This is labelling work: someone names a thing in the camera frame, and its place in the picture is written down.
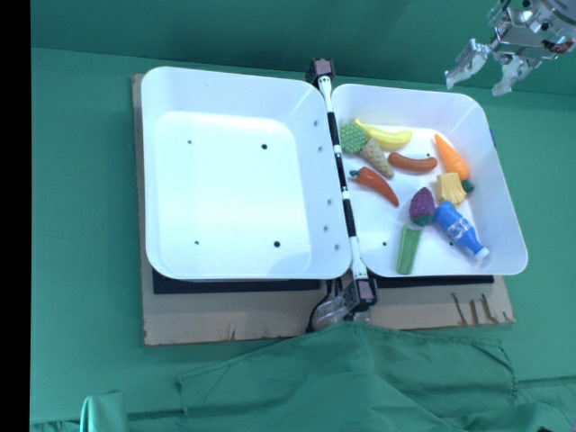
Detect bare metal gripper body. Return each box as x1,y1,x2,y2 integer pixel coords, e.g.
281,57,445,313
487,0,576,69

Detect white plastic tray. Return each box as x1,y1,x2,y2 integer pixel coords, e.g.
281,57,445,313
139,65,354,282
329,83,529,278

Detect orange carrot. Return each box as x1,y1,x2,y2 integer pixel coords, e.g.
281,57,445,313
432,132,475,194

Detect yellow banana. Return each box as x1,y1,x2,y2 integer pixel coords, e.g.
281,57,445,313
353,117,414,150

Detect brown sausage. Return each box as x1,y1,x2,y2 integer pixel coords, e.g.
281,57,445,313
387,151,439,175

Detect yellow ridged toy food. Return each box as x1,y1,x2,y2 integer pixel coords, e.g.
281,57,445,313
435,171,469,208

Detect green ice cream cone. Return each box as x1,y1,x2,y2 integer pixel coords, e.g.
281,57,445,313
338,121,396,180

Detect purple grapes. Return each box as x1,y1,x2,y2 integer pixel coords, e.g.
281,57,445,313
409,186,437,229

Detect orange chili pepper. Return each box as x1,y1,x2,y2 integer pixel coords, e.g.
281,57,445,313
348,166,401,208

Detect blue bottle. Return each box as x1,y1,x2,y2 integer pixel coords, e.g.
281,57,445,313
433,200,491,260

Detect black and white thin rod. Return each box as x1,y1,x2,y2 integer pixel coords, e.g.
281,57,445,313
316,75,370,284

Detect green celery stick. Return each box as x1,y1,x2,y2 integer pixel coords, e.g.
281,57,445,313
395,223,423,276

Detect green cloth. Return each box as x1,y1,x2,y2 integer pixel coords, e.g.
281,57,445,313
79,321,576,432

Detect brown cardboard board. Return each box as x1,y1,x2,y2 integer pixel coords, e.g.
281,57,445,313
130,73,516,347

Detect black block with wires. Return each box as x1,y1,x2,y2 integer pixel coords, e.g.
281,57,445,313
304,57,338,85
349,276,380,309

